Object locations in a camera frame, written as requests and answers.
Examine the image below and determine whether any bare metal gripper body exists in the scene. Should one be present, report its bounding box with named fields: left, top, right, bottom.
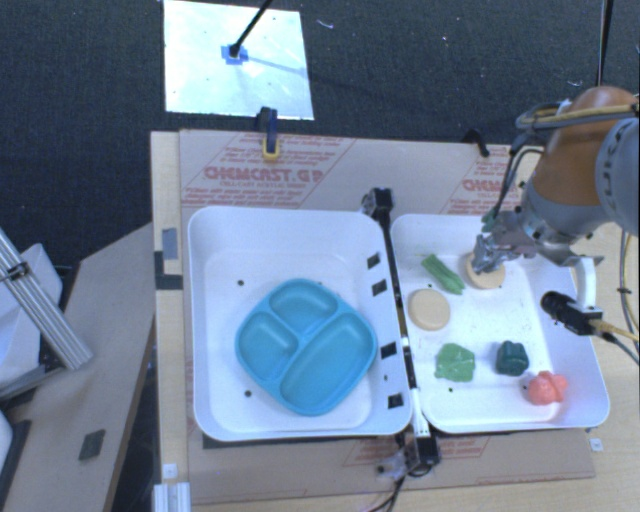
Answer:
left=492, top=211, right=571, bottom=262

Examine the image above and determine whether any beige round biscuit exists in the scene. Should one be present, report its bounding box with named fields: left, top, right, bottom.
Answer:
left=407, top=288, right=452, bottom=332
left=464, top=251, right=506, bottom=290

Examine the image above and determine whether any green pea pod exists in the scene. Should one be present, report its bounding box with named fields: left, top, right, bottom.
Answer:
left=420, top=253, right=467, bottom=294

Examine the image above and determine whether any white plastic tray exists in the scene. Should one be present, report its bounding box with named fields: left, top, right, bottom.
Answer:
left=186, top=205, right=416, bottom=443
left=389, top=213, right=612, bottom=435

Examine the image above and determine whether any thin black and white rod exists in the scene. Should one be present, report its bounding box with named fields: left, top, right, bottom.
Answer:
left=377, top=212, right=430, bottom=441

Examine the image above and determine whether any dark green bell pepper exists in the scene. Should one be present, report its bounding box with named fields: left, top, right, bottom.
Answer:
left=495, top=340, right=531, bottom=378

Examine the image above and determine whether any light green lettuce leaf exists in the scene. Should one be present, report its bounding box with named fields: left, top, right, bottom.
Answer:
left=433, top=342, right=477, bottom=383

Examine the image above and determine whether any pink toy food lump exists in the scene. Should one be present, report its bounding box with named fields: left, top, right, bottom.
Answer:
left=521, top=370, right=569, bottom=407

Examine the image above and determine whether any brown cardboard board red print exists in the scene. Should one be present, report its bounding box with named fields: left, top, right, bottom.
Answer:
left=177, top=128, right=599, bottom=506

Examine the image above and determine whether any blue divided plate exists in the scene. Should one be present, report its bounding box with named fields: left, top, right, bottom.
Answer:
left=234, top=277, right=379, bottom=418

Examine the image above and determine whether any black cylinder on white bracket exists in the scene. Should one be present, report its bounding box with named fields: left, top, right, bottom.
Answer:
left=540, top=249, right=605, bottom=338

